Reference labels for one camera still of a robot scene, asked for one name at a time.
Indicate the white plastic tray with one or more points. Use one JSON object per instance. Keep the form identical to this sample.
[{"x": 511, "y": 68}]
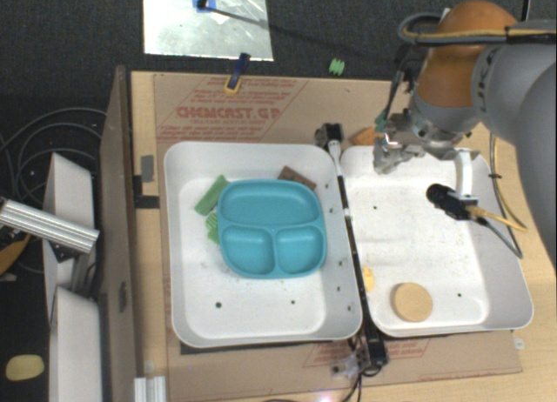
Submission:
[
  {"x": 261, "y": 313},
  {"x": 435, "y": 252}
]

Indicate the green ridged toy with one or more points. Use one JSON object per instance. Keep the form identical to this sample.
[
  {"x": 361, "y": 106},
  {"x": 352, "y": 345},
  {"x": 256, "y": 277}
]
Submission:
[{"x": 337, "y": 66}]

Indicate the black cylinder on white bracket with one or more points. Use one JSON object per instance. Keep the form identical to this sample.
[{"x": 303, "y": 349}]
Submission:
[{"x": 450, "y": 202}]

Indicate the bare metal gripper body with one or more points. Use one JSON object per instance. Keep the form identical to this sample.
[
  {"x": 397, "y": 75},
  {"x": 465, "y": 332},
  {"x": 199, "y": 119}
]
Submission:
[{"x": 431, "y": 141}]

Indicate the blue divided plate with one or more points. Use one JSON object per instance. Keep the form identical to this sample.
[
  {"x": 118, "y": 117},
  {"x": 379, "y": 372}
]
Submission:
[{"x": 270, "y": 226}]

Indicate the thin black and white rod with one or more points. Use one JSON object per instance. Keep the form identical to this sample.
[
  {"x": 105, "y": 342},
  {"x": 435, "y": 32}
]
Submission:
[{"x": 350, "y": 226}]

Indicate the pale yellow oval object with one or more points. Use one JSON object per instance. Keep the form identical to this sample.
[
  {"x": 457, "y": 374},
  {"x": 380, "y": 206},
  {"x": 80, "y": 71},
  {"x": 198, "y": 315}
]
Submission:
[{"x": 24, "y": 367}]

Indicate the yellow cracker piece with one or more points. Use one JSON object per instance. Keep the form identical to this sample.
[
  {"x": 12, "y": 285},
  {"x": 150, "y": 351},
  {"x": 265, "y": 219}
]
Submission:
[{"x": 368, "y": 279}]

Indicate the brown cardboard board red print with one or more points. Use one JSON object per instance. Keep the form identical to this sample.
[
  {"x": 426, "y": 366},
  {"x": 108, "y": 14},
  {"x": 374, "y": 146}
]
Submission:
[{"x": 243, "y": 104}]

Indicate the small green ridged piece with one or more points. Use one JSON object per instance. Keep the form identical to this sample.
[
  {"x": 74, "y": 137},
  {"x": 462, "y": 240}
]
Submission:
[{"x": 212, "y": 228}]

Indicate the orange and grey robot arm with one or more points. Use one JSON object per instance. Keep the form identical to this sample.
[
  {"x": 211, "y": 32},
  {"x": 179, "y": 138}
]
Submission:
[{"x": 509, "y": 87}]

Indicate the orange square cracker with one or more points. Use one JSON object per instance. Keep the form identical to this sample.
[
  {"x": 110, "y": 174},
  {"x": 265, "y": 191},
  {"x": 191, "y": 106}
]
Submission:
[{"x": 364, "y": 136}]

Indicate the round tan biscuit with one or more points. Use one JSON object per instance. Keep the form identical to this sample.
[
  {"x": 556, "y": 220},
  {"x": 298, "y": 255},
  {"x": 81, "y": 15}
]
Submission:
[{"x": 412, "y": 302}]

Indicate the brown chocolate bar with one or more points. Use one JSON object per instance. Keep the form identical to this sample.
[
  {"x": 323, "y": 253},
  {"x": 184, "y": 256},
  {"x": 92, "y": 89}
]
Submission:
[{"x": 297, "y": 175}]

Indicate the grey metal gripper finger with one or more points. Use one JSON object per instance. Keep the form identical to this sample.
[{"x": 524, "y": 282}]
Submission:
[
  {"x": 382, "y": 161},
  {"x": 405, "y": 158}
]

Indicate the green wafer bar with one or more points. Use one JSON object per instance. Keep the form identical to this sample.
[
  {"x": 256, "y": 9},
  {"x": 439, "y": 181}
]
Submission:
[{"x": 210, "y": 198}]

